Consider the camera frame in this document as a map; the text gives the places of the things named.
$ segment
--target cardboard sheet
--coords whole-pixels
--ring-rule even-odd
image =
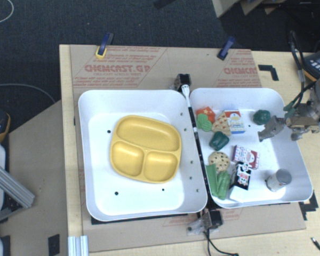
[[[231,49],[222,61],[217,58],[219,49],[109,46],[106,57],[100,61],[95,57],[96,49],[94,45],[70,46],[83,234],[89,237],[90,252],[203,240],[203,235],[188,236],[186,232],[197,214],[92,224],[85,204],[78,98],[91,89],[170,89],[178,74],[190,74],[191,90],[261,87],[251,51]],[[224,225],[211,238],[306,228],[298,203],[221,209],[221,212]]]

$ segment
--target silver can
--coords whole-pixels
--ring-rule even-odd
[[[266,182],[269,190],[278,191],[292,182],[292,176],[288,170],[279,169]]]

